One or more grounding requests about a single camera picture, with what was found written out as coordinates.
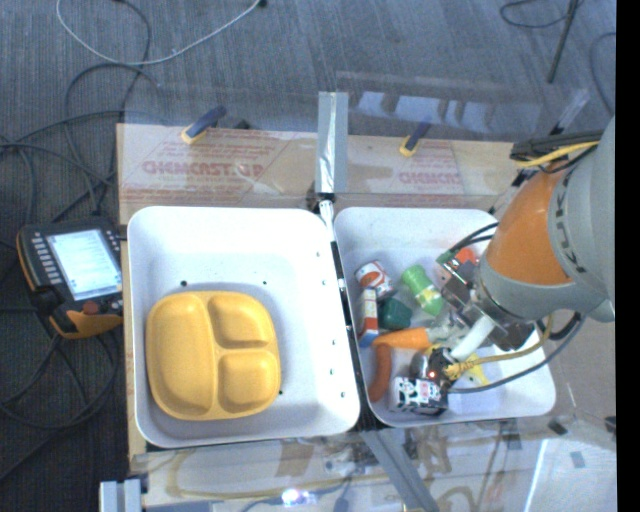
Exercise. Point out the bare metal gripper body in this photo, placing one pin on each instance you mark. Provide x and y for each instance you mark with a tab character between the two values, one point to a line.
457	287

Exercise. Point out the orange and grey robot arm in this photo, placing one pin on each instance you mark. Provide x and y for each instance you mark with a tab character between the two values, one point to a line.
530	240

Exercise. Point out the green plastic bottle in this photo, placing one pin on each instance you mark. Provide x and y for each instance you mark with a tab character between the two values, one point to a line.
422	290

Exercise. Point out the orange carrot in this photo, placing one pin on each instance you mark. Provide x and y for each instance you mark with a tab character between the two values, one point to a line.
402	338

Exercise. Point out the white plastic tray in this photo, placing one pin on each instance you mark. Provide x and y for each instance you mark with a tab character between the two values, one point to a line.
240	245
395	235

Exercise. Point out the orange and white can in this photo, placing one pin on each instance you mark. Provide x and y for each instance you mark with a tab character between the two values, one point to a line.
374	277

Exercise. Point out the white red blue carton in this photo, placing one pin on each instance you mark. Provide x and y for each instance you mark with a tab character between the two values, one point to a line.
367	317

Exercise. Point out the orange sausage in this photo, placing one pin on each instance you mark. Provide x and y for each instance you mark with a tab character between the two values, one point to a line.
382	372

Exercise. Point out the black and white cow carton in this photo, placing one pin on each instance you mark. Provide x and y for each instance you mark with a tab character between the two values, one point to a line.
417	395

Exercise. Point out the yellow divided plate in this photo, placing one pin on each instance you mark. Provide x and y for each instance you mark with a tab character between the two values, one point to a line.
212	355

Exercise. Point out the brown cardboard board red print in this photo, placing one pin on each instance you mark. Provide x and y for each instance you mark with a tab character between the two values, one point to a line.
220	170

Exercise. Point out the black cylinder on white bracket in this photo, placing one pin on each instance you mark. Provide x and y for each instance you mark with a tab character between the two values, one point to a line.
472	340

